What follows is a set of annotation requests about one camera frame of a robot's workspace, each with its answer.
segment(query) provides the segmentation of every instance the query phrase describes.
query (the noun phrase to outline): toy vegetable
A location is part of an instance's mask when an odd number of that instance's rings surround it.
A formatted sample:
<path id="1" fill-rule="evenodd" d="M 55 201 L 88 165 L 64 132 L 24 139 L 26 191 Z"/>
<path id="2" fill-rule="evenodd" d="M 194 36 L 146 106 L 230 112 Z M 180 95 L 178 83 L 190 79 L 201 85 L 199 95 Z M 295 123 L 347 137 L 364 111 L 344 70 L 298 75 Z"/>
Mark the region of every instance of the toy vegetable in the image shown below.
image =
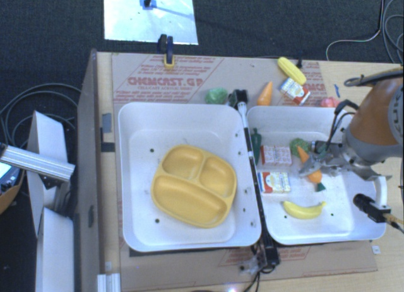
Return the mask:
<path id="1" fill-rule="evenodd" d="M 306 77 L 303 72 L 285 57 L 278 59 L 278 67 L 292 80 L 303 86 L 306 83 Z"/>
<path id="2" fill-rule="evenodd" d="M 305 163 L 309 159 L 309 155 L 302 149 L 300 146 L 297 147 L 297 151 L 299 152 L 300 160 Z M 321 179 L 323 178 L 323 174 L 320 170 L 314 171 L 313 173 L 307 176 L 311 182 L 317 184 L 317 192 L 324 190 L 326 187 L 321 183 Z"/>
<path id="3" fill-rule="evenodd" d="M 300 157 L 299 152 L 297 151 L 298 146 L 300 146 L 306 152 L 310 151 L 309 142 L 307 142 L 301 138 L 295 138 L 289 143 L 289 148 L 290 148 L 290 152 L 296 157 Z"/>
<path id="4" fill-rule="evenodd" d="M 257 165 L 259 160 L 259 153 L 261 149 L 261 140 L 262 136 L 258 134 L 258 130 L 254 128 L 254 134 L 251 135 L 251 143 L 252 143 L 252 151 L 254 152 L 254 161 L 255 165 Z"/>
<path id="5" fill-rule="evenodd" d="M 257 106 L 269 106 L 272 99 L 272 81 L 270 81 L 261 92 L 257 100 Z"/>

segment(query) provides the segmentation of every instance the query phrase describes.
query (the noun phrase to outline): black cable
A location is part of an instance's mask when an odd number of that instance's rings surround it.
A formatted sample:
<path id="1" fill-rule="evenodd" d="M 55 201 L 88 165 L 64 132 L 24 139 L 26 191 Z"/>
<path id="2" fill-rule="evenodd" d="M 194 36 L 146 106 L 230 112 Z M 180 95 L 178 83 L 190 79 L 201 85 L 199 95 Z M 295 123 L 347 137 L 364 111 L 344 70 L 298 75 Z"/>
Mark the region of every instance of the black cable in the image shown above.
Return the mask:
<path id="1" fill-rule="evenodd" d="M 404 168 L 404 158 L 401 159 L 400 185 L 398 186 L 401 189 L 401 199 L 403 200 L 404 204 L 403 168 Z"/>
<path id="2" fill-rule="evenodd" d="M 3 118 L 1 118 L 1 115 L 0 115 L 0 122 L 1 122 L 1 128 L 3 129 L 3 134 L 4 134 L 4 143 L 5 143 L 5 145 L 8 145 L 8 138 L 6 136 L 6 126 L 4 125 L 4 121 L 3 121 Z"/>
<path id="3" fill-rule="evenodd" d="M 61 87 L 61 88 L 67 88 L 67 89 L 74 90 L 74 91 L 78 92 L 79 94 L 81 93 L 81 90 L 80 90 L 80 89 L 78 89 L 78 88 L 76 88 L 76 87 L 74 87 L 74 86 L 71 86 L 71 85 L 67 85 L 66 83 L 44 83 L 44 84 L 42 84 L 42 85 L 38 85 L 38 86 L 31 87 L 31 88 L 29 88 L 29 89 L 23 91 L 22 93 L 16 95 L 12 100 L 10 100 L 10 101 L 6 104 L 6 106 L 3 107 L 3 109 L 0 110 L 0 115 L 2 115 L 2 114 L 6 111 L 7 107 L 8 107 L 9 105 L 11 105 L 13 101 L 19 99 L 19 97 L 25 95 L 26 93 L 29 93 L 30 91 L 33 91 L 33 90 L 36 90 L 36 89 L 41 89 L 41 88 L 47 88 L 47 87 L 56 87 L 56 88 L 57 88 L 57 87 Z"/>
<path id="4" fill-rule="evenodd" d="M 255 277 L 254 277 L 254 279 L 251 281 L 250 285 L 249 285 L 243 292 L 248 292 L 248 291 L 254 286 L 255 282 L 257 282 L 257 286 L 256 286 L 255 291 L 256 291 L 256 292 L 258 291 L 258 288 L 259 288 L 259 275 L 260 275 L 260 272 L 258 272 L 258 273 L 255 275 Z"/>
<path id="5" fill-rule="evenodd" d="M 391 20 L 392 18 L 404 18 L 404 16 L 403 16 L 403 15 L 398 15 L 398 14 L 391 15 L 391 16 L 389 16 L 389 17 L 387 18 L 386 22 L 384 23 L 384 24 L 386 25 L 386 27 L 385 27 L 385 34 L 386 34 L 387 39 L 390 41 L 391 45 L 392 45 L 396 50 L 399 50 L 400 52 L 403 52 L 403 48 L 401 48 L 401 47 L 398 46 L 398 41 L 399 41 L 400 39 L 398 39 L 397 41 L 396 41 L 396 40 L 393 40 L 393 39 L 391 38 L 391 36 L 390 36 L 390 33 L 389 33 L 388 30 L 387 30 L 387 23 L 388 23 L 388 21 Z"/>
<path id="6" fill-rule="evenodd" d="M 339 125 L 340 125 L 341 122 L 342 122 L 342 119 L 343 119 L 345 116 L 347 116 L 347 115 L 352 115 L 352 114 L 354 114 L 353 112 L 344 113 L 344 114 L 340 117 L 340 119 L 338 120 L 338 122 L 337 122 L 336 119 L 338 118 L 338 115 L 341 113 L 341 111 L 342 111 L 346 106 L 349 106 L 349 107 L 351 107 L 351 108 L 353 108 L 353 109 L 355 109 L 355 110 L 358 110 L 358 109 L 359 109 L 359 106 L 358 106 L 356 103 L 351 102 L 351 101 L 348 100 L 348 99 L 344 100 L 343 102 L 340 102 L 340 103 L 336 106 L 335 111 L 334 111 L 334 119 L 333 119 L 333 122 L 332 122 L 332 124 L 331 124 L 330 135 L 328 136 L 328 139 L 327 139 L 327 141 L 326 141 L 326 149 L 325 149 L 325 151 L 327 151 L 327 150 L 330 148 L 331 140 L 333 139 L 333 136 L 335 135 L 335 132 L 338 130 Z"/>
<path id="7" fill-rule="evenodd" d="M 395 71 L 387 71 L 379 74 L 375 74 L 373 76 L 360 76 L 350 78 L 344 81 L 343 85 L 346 87 L 354 87 L 354 86 L 367 86 L 369 84 L 376 84 L 379 81 L 388 80 L 388 79 L 395 79 L 395 78 L 402 78 L 403 77 L 403 70 L 395 70 Z"/>
<path id="8" fill-rule="evenodd" d="M 27 197 L 27 198 L 30 197 L 29 194 L 27 194 L 25 191 L 22 191 L 21 189 L 18 191 L 18 193 L 19 193 L 19 194 L 22 194 L 24 197 Z"/>
<path id="9" fill-rule="evenodd" d="M 396 228 L 396 229 L 400 230 L 400 231 L 404 234 L 404 229 L 401 228 L 401 227 L 398 225 L 398 223 L 396 223 L 395 221 L 392 221 L 392 222 L 390 223 L 390 225 L 391 225 L 393 228 Z"/>
<path id="10" fill-rule="evenodd" d="M 67 193 L 64 195 L 63 202 L 62 202 L 62 208 L 64 208 L 64 207 L 66 206 L 66 198 L 68 197 L 68 195 L 71 196 L 72 190 L 73 190 L 73 189 L 70 189 L 70 190 L 67 191 Z"/>
<path id="11" fill-rule="evenodd" d="M 334 42 L 330 43 L 330 44 L 327 46 L 327 49 L 326 49 L 326 59 L 327 59 L 327 61 L 330 60 L 330 58 L 328 57 L 328 51 L 329 51 L 330 47 L 333 46 L 334 44 L 342 43 L 342 42 L 352 42 L 352 43 L 365 43 L 365 42 L 370 42 L 370 41 L 374 40 L 374 39 L 382 32 L 383 15 L 384 15 L 384 13 L 385 13 L 384 3 L 385 3 L 385 0 L 381 0 L 381 1 L 380 1 L 379 19 L 378 19 L 378 22 L 377 22 L 377 30 L 376 30 L 376 32 L 374 33 L 374 35 L 371 36 L 370 38 L 366 39 L 366 40 L 338 40 L 338 41 L 334 41 Z"/>
<path id="12" fill-rule="evenodd" d="M 254 245 L 251 245 L 251 246 L 250 246 L 250 249 L 251 249 L 251 252 L 252 252 L 253 255 L 256 255 L 256 254 L 257 254 L 258 248 L 255 248 Z"/>
<path id="13" fill-rule="evenodd" d="M 70 121 L 69 121 L 69 120 L 71 120 L 71 119 L 74 119 L 74 117 L 70 117 L 70 118 L 68 118 L 68 119 L 65 119 L 64 117 L 61 117 L 61 116 L 55 115 L 55 114 L 44 114 L 44 115 L 45 115 L 45 116 L 48 116 L 48 117 L 50 117 L 50 118 L 59 120 L 59 121 L 65 123 L 65 124 L 67 124 L 68 126 L 70 126 L 70 128 L 72 128 L 73 130 L 76 130 L 76 127 L 75 127 L 72 123 L 70 123 Z M 17 125 L 14 126 L 13 131 L 12 131 L 12 133 L 11 133 L 11 142 L 14 143 L 15 146 L 17 146 L 17 145 L 16 145 L 15 136 L 16 136 L 16 132 L 17 132 L 18 128 L 19 128 L 26 120 L 30 120 L 30 119 L 32 119 L 32 115 L 26 116 L 25 118 L 21 119 L 21 120 L 17 123 Z"/>
<path id="14" fill-rule="evenodd" d="M 19 104 L 22 100 L 24 100 L 24 99 L 26 99 L 26 98 L 28 98 L 28 97 L 30 97 L 30 96 L 41 95 L 41 94 L 48 94 L 48 95 L 58 96 L 58 97 L 60 97 L 60 98 L 62 98 L 62 99 L 67 100 L 69 103 L 71 103 L 73 106 L 75 106 L 75 107 L 77 108 L 77 103 L 75 103 L 74 100 L 72 100 L 70 97 L 68 97 L 68 96 L 66 96 L 66 95 L 63 95 L 62 93 L 58 93 L 58 92 L 55 92 L 55 91 L 46 91 L 46 90 L 34 91 L 34 92 L 32 92 L 32 93 L 27 93 L 27 94 L 24 94 L 23 96 L 19 96 L 17 99 L 14 100 L 14 102 L 13 102 L 11 105 L 8 104 L 10 107 L 8 108 L 8 111 L 7 111 L 7 114 L 6 114 L 6 118 L 5 118 L 5 120 L 4 120 L 4 123 L 5 123 L 5 135 L 6 135 L 6 137 L 10 140 L 10 143 L 11 143 L 12 145 L 15 146 L 15 143 L 13 142 L 13 139 L 12 139 L 12 137 L 11 137 L 9 131 L 8 131 L 8 120 L 9 120 L 9 116 L 10 116 L 11 111 L 12 111 L 12 110 L 14 109 L 14 107 L 15 107 L 17 104 Z"/>
<path id="15" fill-rule="evenodd" d="M 386 12 L 386 11 L 388 10 L 388 8 L 390 7 L 390 5 L 391 5 L 394 1 L 396 1 L 396 0 L 391 0 L 391 1 L 386 5 L 386 8 L 385 8 L 384 12 Z M 392 63 L 394 63 L 395 60 L 393 59 L 393 57 L 392 57 L 392 55 L 391 55 L 391 53 L 390 53 L 390 51 L 389 51 L 389 48 L 388 48 L 388 43 L 387 43 L 387 41 L 389 40 L 389 41 L 390 41 L 390 45 L 392 45 L 393 47 L 395 47 L 396 50 L 398 51 L 398 58 L 399 58 L 400 62 L 403 63 L 403 59 L 402 59 L 401 56 L 400 56 L 400 52 L 401 52 L 401 54 L 402 54 L 402 53 L 403 53 L 403 49 L 399 48 L 399 46 L 398 46 L 398 42 L 400 41 L 402 34 L 398 37 L 396 43 L 395 43 L 394 40 L 389 36 L 388 28 L 387 28 L 387 22 L 390 20 L 390 18 L 392 18 L 392 16 L 389 17 L 388 19 L 386 19 L 386 15 L 383 14 L 382 36 L 383 36 L 384 48 L 386 49 L 386 52 L 387 52 L 387 55 L 389 56 L 390 61 L 391 61 Z"/>
<path id="16" fill-rule="evenodd" d="M 270 270 L 266 271 L 264 269 L 261 270 L 262 274 L 271 274 L 275 270 L 275 266 L 273 266 Z"/>

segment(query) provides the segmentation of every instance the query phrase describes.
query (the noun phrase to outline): wooden table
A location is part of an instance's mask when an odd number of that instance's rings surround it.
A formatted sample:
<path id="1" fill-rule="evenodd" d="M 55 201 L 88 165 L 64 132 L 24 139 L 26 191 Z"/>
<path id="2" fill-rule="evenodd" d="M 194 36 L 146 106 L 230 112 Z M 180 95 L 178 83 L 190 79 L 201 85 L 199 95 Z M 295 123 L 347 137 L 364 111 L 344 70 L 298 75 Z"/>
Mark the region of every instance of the wooden table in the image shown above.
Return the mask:
<path id="1" fill-rule="evenodd" d="M 112 108 L 112 60 L 111 53 L 97 54 L 98 97 L 100 117 L 102 114 L 113 112 Z M 347 88 L 343 81 L 361 74 L 369 75 L 391 69 L 398 65 L 371 64 L 352 62 L 318 62 L 324 79 L 327 94 L 335 96 L 335 84 L 338 84 L 341 98 L 349 98 L 360 103 L 369 88 Z M 104 141 L 114 142 L 114 134 L 104 134 Z M 119 272 L 119 237 L 117 224 L 117 191 L 114 153 L 102 153 L 102 200 L 104 203 L 104 258 L 110 263 L 109 272 Z M 403 203 L 397 186 L 400 183 L 401 159 L 391 158 L 385 164 L 375 167 L 382 174 L 391 174 L 389 180 L 388 204 L 393 214 L 402 218 Z M 299 279 L 281 279 L 261 281 L 259 291 L 401 291 L 404 289 L 404 235 L 388 226 L 385 235 L 373 241 L 372 245 L 379 247 L 380 254 L 375 255 L 377 272 L 365 272 L 349 275 L 332 275 L 305 277 Z M 164 291 L 243 291 L 245 284 L 228 284 L 223 286 L 204 286 L 202 288 L 168 289 Z"/>

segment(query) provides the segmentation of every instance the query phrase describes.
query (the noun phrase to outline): toy sink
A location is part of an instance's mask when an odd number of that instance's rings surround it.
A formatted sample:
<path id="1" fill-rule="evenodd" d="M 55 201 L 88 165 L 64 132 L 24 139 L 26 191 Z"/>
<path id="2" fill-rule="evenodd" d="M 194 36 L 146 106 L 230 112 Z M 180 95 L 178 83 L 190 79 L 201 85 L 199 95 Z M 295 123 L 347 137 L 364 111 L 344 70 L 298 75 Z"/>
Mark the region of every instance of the toy sink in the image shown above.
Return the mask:
<path id="1" fill-rule="evenodd" d="M 158 166 L 151 198 L 174 218 L 212 228 L 228 215 L 236 187 L 235 172 L 225 160 L 194 146 L 178 145 Z"/>
<path id="2" fill-rule="evenodd" d="M 244 126 L 225 105 L 133 102 L 117 115 L 122 229 L 140 252 L 253 245 L 261 222 Z"/>
<path id="3" fill-rule="evenodd" d="M 297 137 L 306 141 L 326 141 L 334 118 L 333 108 L 321 107 L 253 107 L 248 111 L 251 129 L 257 128 L 262 143 L 288 146 Z M 346 128 L 351 116 L 343 119 L 340 128 Z M 342 141 L 338 131 L 333 141 Z M 346 242 L 349 240 L 373 240 L 383 236 L 386 223 L 375 223 L 354 204 L 353 199 L 363 193 L 376 200 L 376 188 L 387 191 L 386 179 L 365 181 L 354 172 L 341 172 L 332 177 L 323 174 L 326 190 L 316 192 L 308 179 L 299 177 L 302 164 L 293 156 L 292 166 L 273 166 L 272 171 L 287 172 L 291 191 L 287 194 L 262 195 L 266 226 L 270 235 L 284 245 Z M 261 159 L 256 171 L 266 171 Z M 290 217 L 282 207 L 283 201 L 292 201 L 301 206 L 314 206 L 322 201 L 327 205 L 315 219 Z"/>

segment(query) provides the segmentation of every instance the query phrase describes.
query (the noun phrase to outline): cable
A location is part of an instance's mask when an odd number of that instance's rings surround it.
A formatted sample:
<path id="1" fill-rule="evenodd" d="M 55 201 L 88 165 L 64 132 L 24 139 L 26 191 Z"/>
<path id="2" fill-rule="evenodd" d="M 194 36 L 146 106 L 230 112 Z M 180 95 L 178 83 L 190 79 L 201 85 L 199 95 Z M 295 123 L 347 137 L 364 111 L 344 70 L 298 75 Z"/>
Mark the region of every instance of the cable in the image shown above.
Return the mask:
<path id="1" fill-rule="evenodd" d="M 404 158 L 401 159 L 401 177 L 400 177 L 400 186 L 399 188 L 401 189 L 401 198 L 403 199 L 403 204 L 404 204 L 404 185 L 403 185 L 403 165 L 404 163 Z"/>
<path id="2" fill-rule="evenodd" d="M 8 144 L 9 142 L 15 146 L 15 140 L 14 140 L 14 136 L 12 136 L 9 133 L 9 116 L 11 114 L 11 111 L 14 109 L 14 107 L 20 103 L 22 100 L 31 97 L 31 96 L 35 96 L 35 95 L 42 95 L 42 94 L 48 94 L 48 95 L 54 95 L 54 96 L 58 96 L 59 98 L 62 98 L 64 100 L 66 100 L 68 103 L 72 104 L 75 108 L 77 108 L 77 103 L 72 100 L 70 97 L 62 94 L 62 93 L 58 93 L 56 91 L 50 91 L 50 90 L 40 90 L 40 91 L 33 91 L 33 90 L 37 90 L 40 88 L 45 88 L 45 87 L 64 87 L 64 88 L 68 88 L 68 89 L 72 89 L 74 91 L 77 91 L 78 93 L 80 93 L 80 90 L 77 89 L 74 86 L 70 86 L 70 85 L 66 85 L 66 84 L 61 84 L 61 83 L 56 83 L 56 84 L 51 84 L 51 83 L 47 83 L 47 84 L 43 84 L 43 85 L 38 85 L 38 86 L 34 86 L 28 90 L 25 90 L 24 92 L 20 93 L 19 95 L 15 96 L 8 104 L 6 104 L 5 107 L 3 107 L 3 109 L 0 110 L 0 116 L 5 113 L 6 109 L 7 113 L 6 113 L 6 117 L 5 119 L 1 119 L 1 123 L 2 123 L 2 128 L 3 128 L 3 134 L 6 138 L 6 144 Z M 65 118 L 57 116 L 57 115 L 53 115 L 54 117 L 57 117 L 59 120 L 61 121 L 67 121 Z"/>
<path id="3" fill-rule="evenodd" d="M 396 216 L 393 216 L 392 214 L 383 214 L 383 217 L 385 217 L 386 220 L 390 223 L 399 223 L 404 225 L 404 221 L 398 219 Z"/>
<path id="4" fill-rule="evenodd" d="M 398 226 L 397 223 L 392 222 L 392 223 L 390 223 L 390 225 L 391 225 L 393 228 L 396 228 L 396 229 L 400 230 L 400 231 L 404 234 L 404 229 L 401 228 L 400 226 Z"/>
<path id="5" fill-rule="evenodd" d="M 268 270 L 268 271 L 265 271 L 264 269 L 262 269 L 262 270 L 261 270 L 261 273 L 262 273 L 262 274 L 271 274 L 274 270 L 275 270 L 275 266 L 272 267 L 272 268 L 271 268 L 270 270 Z"/>
<path id="6" fill-rule="evenodd" d="M 333 46 L 334 44 L 340 43 L 340 42 L 356 42 L 356 43 L 365 43 L 365 42 L 370 42 L 372 40 L 374 40 L 378 35 L 382 35 L 383 36 L 383 42 L 384 42 L 384 48 L 386 49 L 387 55 L 390 59 L 391 62 L 395 63 L 395 60 L 393 59 L 393 56 L 390 53 L 390 50 L 388 49 L 388 41 L 389 44 L 392 45 L 397 53 L 398 56 L 398 60 L 403 63 L 403 48 L 399 46 L 400 40 L 403 38 L 403 34 L 401 34 L 396 41 L 393 40 L 393 38 L 391 37 L 389 31 L 388 31 L 388 22 L 390 19 L 392 18 L 403 18 L 403 15 L 392 15 L 389 16 L 388 18 L 386 18 L 386 13 L 388 8 L 391 6 L 391 4 L 393 2 L 395 2 L 396 0 L 390 0 L 389 3 L 384 6 L 385 0 L 381 0 L 381 9 L 380 9 L 380 14 L 379 14 L 379 24 L 378 24 L 378 28 L 377 31 L 375 32 L 375 34 L 373 36 L 371 36 L 370 38 L 366 39 L 366 40 L 338 40 L 338 41 L 334 41 L 332 43 L 330 43 L 327 46 L 326 49 L 326 59 L 327 61 L 330 60 L 329 56 L 328 56 L 328 51 L 330 49 L 331 46 Z"/>
<path id="7" fill-rule="evenodd" d="M 250 285 L 249 285 L 243 292 L 248 292 L 248 291 L 254 286 L 255 282 L 257 282 L 257 286 L 256 286 L 256 289 L 255 289 L 255 292 L 258 291 L 258 288 L 259 288 L 259 276 L 260 276 L 260 274 L 261 274 L 261 272 L 258 272 L 258 273 L 255 275 L 253 281 L 250 283 Z"/>
<path id="8" fill-rule="evenodd" d="M 387 5 L 386 5 L 386 9 L 385 11 L 387 11 L 387 9 L 390 7 L 391 3 L 394 2 L 396 0 L 391 0 Z M 393 39 L 390 37 L 389 33 L 388 33 L 388 29 L 387 29 L 387 22 L 393 18 L 393 17 L 403 17 L 403 15 L 393 15 L 390 16 L 387 20 L 386 20 L 386 16 L 385 14 L 383 14 L 383 24 L 382 24 L 382 35 L 383 35 L 383 42 L 384 42 L 384 48 L 386 49 L 387 55 L 389 56 L 389 59 L 391 62 L 395 62 L 395 60 L 393 59 L 393 56 L 391 55 L 389 48 L 388 48 L 388 43 L 387 40 L 390 41 L 390 44 L 398 51 L 398 58 L 400 60 L 401 63 L 403 63 L 403 59 L 400 56 L 400 53 L 403 53 L 403 48 L 400 48 L 398 46 L 398 42 L 400 41 L 400 39 L 402 38 L 402 34 L 398 37 L 397 39 L 397 43 L 395 43 L 393 41 Z"/>
<path id="9" fill-rule="evenodd" d="M 330 135 L 328 136 L 328 139 L 327 139 L 327 141 L 326 141 L 325 151 L 327 151 L 327 150 L 330 148 L 331 140 L 333 139 L 333 136 L 334 136 L 335 132 L 338 130 L 340 124 L 342 123 L 342 119 L 343 119 L 345 116 L 347 116 L 347 115 L 353 115 L 353 114 L 354 114 L 354 112 L 347 112 L 347 113 L 344 113 L 344 114 L 338 119 L 338 122 L 337 122 L 336 119 L 338 118 L 338 115 L 341 113 L 341 111 L 342 111 L 346 106 L 352 107 L 352 108 L 355 109 L 355 110 L 358 110 L 358 109 L 359 109 L 359 106 L 358 106 L 356 103 L 351 102 L 351 101 L 348 100 L 348 99 L 344 100 L 343 102 L 340 102 L 340 103 L 336 106 L 335 111 L 334 111 L 334 119 L 333 119 L 333 122 L 332 122 L 332 124 L 331 124 Z"/>
<path id="10" fill-rule="evenodd" d="M 59 115 L 55 115 L 55 114 L 44 114 L 45 116 L 48 116 L 50 118 L 56 119 L 56 120 L 60 120 L 61 122 L 67 124 L 68 126 L 70 126 L 70 128 L 72 128 L 73 130 L 76 130 L 76 127 L 70 123 L 70 120 L 74 119 L 74 117 L 70 117 L 68 119 L 65 119 L 64 117 L 61 117 Z M 16 132 L 17 129 L 26 121 L 26 120 L 30 120 L 32 119 L 32 115 L 29 115 L 23 119 L 21 119 L 17 125 L 14 126 L 13 132 L 11 133 L 11 142 L 15 144 L 16 146 L 16 140 L 15 140 L 15 136 L 16 136 Z M 27 143 L 27 141 L 25 141 L 22 145 L 20 145 L 20 148 L 24 147 L 24 145 Z"/>
<path id="11" fill-rule="evenodd" d="M 360 77 L 350 78 L 345 80 L 343 85 L 346 87 L 367 86 L 369 84 L 374 85 L 382 80 L 402 78 L 402 77 L 403 77 L 403 69 L 399 68 L 392 71 L 386 71 L 383 73 L 374 74 L 368 77 L 361 75 Z"/>
<path id="12" fill-rule="evenodd" d="M 338 40 L 338 41 L 334 41 L 334 42 L 330 43 L 326 49 L 327 61 L 330 60 L 330 58 L 328 57 L 328 51 L 329 51 L 330 47 L 332 47 L 334 44 L 342 43 L 342 42 L 365 43 L 365 42 L 370 42 L 370 41 L 374 40 L 381 33 L 381 25 L 383 24 L 383 13 L 384 13 L 384 0 L 381 0 L 379 27 L 378 27 L 377 31 L 375 32 L 375 34 L 373 36 L 371 36 L 370 38 L 368 38 L 367 40 Z"/>

